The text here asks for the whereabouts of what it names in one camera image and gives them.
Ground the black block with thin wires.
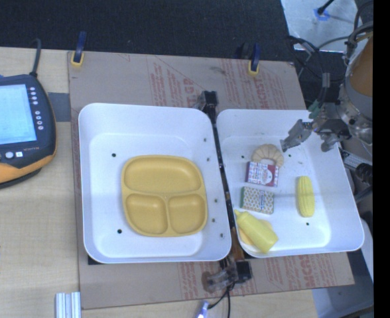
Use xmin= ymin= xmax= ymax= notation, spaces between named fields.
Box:
xmin=227 ymin=259 xmax=253 ymax=284
xmin=198 ymin=90 xmax=220 ymax=113

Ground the thin black and white rod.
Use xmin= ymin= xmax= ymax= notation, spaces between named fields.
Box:
xmin=210 ymin=109 xmax=241 ymax=261

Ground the yellow toy corn cob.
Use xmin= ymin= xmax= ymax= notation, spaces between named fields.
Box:
xmin=296 ymin=175 xmax=316 ymax=219

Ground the brown cardboard board red print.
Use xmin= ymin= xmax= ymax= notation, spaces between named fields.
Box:
xmin=67 ymin=50 xmax=356 ymax=311

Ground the yellow toy bottle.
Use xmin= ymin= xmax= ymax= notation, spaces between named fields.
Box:
xmin=233 ymin=209 xmax=279 ymax=254

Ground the yellow divided plate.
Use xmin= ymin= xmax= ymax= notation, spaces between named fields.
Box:
xmin=120 ymin=154 xmax=209 ymax=239

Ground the black cylinder on white bracket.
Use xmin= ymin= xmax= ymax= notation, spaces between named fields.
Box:
xmin=342 ymin=150 xmax=374 ymax=182

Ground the pale yellow flat slice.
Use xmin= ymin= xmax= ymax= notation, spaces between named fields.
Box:
xmin=237 ymin=219 xmax=273 ymax=248

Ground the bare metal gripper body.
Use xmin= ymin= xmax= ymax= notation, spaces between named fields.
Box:
xmin=314 ymin=101 xmax=374 ymax=145

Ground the red and white carton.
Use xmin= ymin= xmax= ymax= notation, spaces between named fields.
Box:
xmin=245 ymin=161 xmax=280 ymax=188

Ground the green and yellow packet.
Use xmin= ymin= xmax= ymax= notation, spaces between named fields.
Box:
xmin=239 ymin=186 xmax=276 ymax=215

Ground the beige toy croissant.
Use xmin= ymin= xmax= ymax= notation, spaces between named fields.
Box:
xmin=251 ymin=143 xmax=285 ymax=169

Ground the white plastic tray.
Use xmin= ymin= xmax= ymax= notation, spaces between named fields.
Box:
xmin=216 ymin=108 xmax=365 ymax=259
xmin=78 ymin=103 xmax=233 ymax=265

